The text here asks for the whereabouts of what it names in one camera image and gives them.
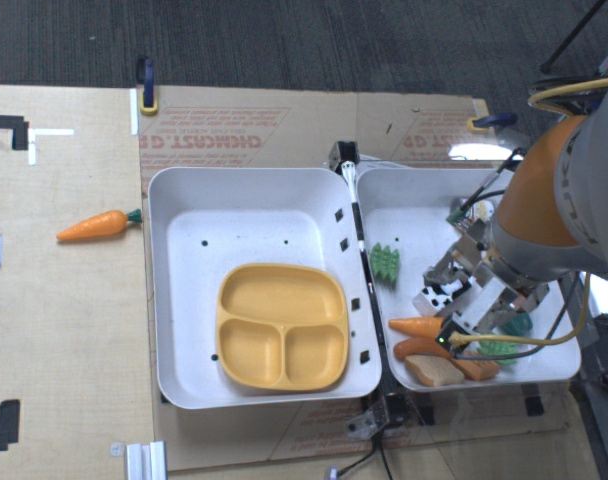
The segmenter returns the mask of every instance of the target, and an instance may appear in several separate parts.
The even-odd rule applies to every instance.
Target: yellow plate
[[[323,270],[283,263],[236,267],[220,286],[216,325],[222,367],[240,384],[322,389],[346,366],[344,292]]]

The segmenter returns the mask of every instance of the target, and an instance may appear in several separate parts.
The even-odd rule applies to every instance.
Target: black tape
[[[13,130],[13,142],[11,147],[15,151],[26,151],[28,149],[28,122],[23,116],[0,115],[0,128]]]
[[[20,438],[20,401],[4,400],[0,404],[0,452]]]
[[[360,212],[360,205],[353,203],[353,217],[355,218],[355,230],[357,231],[357,239],[364,240],[364,227],[362,226],[362,214]]]

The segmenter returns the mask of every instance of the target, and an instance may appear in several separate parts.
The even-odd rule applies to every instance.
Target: blue clamp
[[[157,97],[153,76],[153,59],[141,55],[137,59],[137,83],[144,86],[139,99],[140,112],[145,116],[157,114]]]
[[[466,129],[470,133],[486,133],[491,127],[499,126],[503,128],[505,126],[512,126],[515,123],[517,123],[517,114],[501,112],[491,116],[480,117],[479,119],[471,117],[466,121]]]

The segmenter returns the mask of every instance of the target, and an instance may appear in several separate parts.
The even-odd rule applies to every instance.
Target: cable
[[[491,197],[501,196],[504,194],[505,190],[494,190],[492,192],[487,192],[486,194],[480,194],[475,199],[473,199],[473,204],[479,203],[480,201],[484,201],[485,199],[490,199]]]
[[[580,276],[579,276],[579,273],[577,273],[575,276],[575,279],[573,279],[573,283],[571,284],[571,287],[568,290],[568,293],[566,294],[566,297],[564,297],[564,304],[562,304],[562,309],[560,309],[560,312],[557,314],[557,317],[555,318],[555,321],[553,322],[551,329],[548,331],[548,334],[546,335],[547,339],[550,338],[551,336],[553,336],[553,334],[555,334],[557,327],[560,325],[560,322],[562,321],[562,317],[564,316],[564,313],[566,312],[566,309],[568,308],[568,304],[569,304],[571,295],[575,291],[575,288],[576,288],[577,284],[579,283],[579,281],[580,281]],[[451,356],[454,359],[463,359],[465,361],[469,361],[469,360],[470,361],[501,361],[504,359],[522,359],[523,357],[531,356],[531,355],[535,354],[536,352],[539,352],[543,348],[544,348],[544,345],[537,345],[536,347],[533,347],[524,352],[515,352],[513,354],[489,354],[489,355],[463,354],[461,352],[457,352],[457,350],[455,348],[453,348],[453,349],[451,349]]]
[[[388,467],[388,461],[386,460],[386,454],[384,453],[384,447],[382,446],[382,443],[380,443],[380,455],[382,456],[382,461],[384,462],[384,468],[386,469],[386,476],[388,478],[388,480],[393,480],[393,475],[391,474],[391,470]]]
[[[487,176],[482,182],[482,184],[477,188],[477,190],[475,190],[475,192],[473,192],[473,194],[471,194],[471,196],[466,201],[464,201],[457,208],[457,210],[451,212],[451,214],[446,219],[447,222],[449,222],[450,224],[456,224],[458,221],[460,221],[462,217],[464,217],[464,215],[466,215],[471,209],[471,207],[475,204],[475,200],[480,197],[480,195],[488,187],[490,187],[495,182],[495,180],[497,180],[500,173],[515,162],[515,157],[517,155],[523,157],[524,155],[526,155],[526,150],[524,148],[515,148],[511,152],[509,157],[500,164],[500,166],[495,170],[495,172],[491,173],[490,176]]]
[[[590,272],[586,273],[586,279],[584,281],[584,294],[582,296],[582,307],[580,309],[580,316],[577,321],[577,324],[571,331],[559,338],[549,339],[549,338],[524,338],[523,336],[509,336],[506,334],[478,334],[478,335],[465,335],[461,334],[457,331],[452,333],[448,341],[449,343],[455,347],[459,348],[467,343],[471,343],[472,341],[510,341],[513,343],[526,343],[527,345],[559,345],[560,343],[564,343],[565,341],[574,338],[579,334],[584,327],[584,323],[586,322],[586,317],[588,315],[588,298],[590,295],[590,285],[591,285],[591,274]]]
[[[559,114],[564,114],[564,115],[570,116],[570,115],[573,115],[570,111],[568,111],[564,108],[561,108],[561,107],[557,107],[555,105],[551,105],[550,103],[546,103],[545,100],[547,100],[548,98],[551,98],[553,96],[560,96],[563,94],[573,94],[576,92],[586,92],[586,91],[591,91],[594,89],[602,89],[605,87],[608,87],[608,77],[600,78],[597,80],[591,80],[588,82],[581,82],[578,84],[562,85],[561,87],[547,89],[545,91],[540,91],[540,92],[537,92],[537,93],[531,95],[528,98],[527,103],[531,107],[540,108],[542,110],[550,110],[551,112],[557,112]]]
[[[529,94],[535,94],[540,91],[547,91],[549,89],[555,89],[564,85],[581,84],[585,82],[592,82],[593,80],[600,80],[605,75],[591,75],[591,76],[562,76],[557,78],[543,78],[537,82],[531,84]]]
[[[386,469],[387,478],[388,478],[388,480],[393,480],[393,475],[391,474],[391,470],[389,469],[389,466],[388,466],[388,461],[386,460],[386,455],[384,454],[384,447],[382,446],[383,438],[384,438],[384,430],[382,429],[377,434],[373,435],[373,437],[371,437],[371,450],[366,455],[364,455],[362,458],[353,462],[353,464],[349,464],[348,466],[340,469],[337,472],[337,478],[341,478],[342,476],[344,476],[346,473],[351,471],[356,466],[363,464],[368,459],[370,459],[373,455],[375,455],[375,452],[377,452],[379,450],[379,452],[382,456],[382,460],[384,461],[384,468]]]
[[[349,464],[348,466],[340,469],[337,472],[337,478],[341,478],[343,477],[346,473],[348,473],[351,469],[359,466],[360,464],[366,462],[368,459],[370,459],[373,455],[375,455],[375,452],[377,451],[377,449],[381,446],[381,442],[382,442],[382,431],[378,432],[377,434],[375,434],[373,437],[371,437],[371,451],[369,451],[366,455],[364,455],[361,459],[356,460],[355,462],[353,462],[353,464]]]

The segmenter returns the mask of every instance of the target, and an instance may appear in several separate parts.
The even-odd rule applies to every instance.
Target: toy carrot
[[[55,236],[60,241],[67,241],[115,235],[124,231],[129,222],[141,223],[142,212],[134,210],[124,213],[121,210],[109,210],[78,222]]]
[[[409,336],[437,338],[444,318],[441,316],[414,316],[409,318],[391,318],[388,326]]]
[[[413,336],[406,338],[395,344],[393,347],[393,355],[397,359],[404,359],[411,354],[429,354],[433,356],[444,357],[450,359],[451,354],[437,341],[423,336]]]

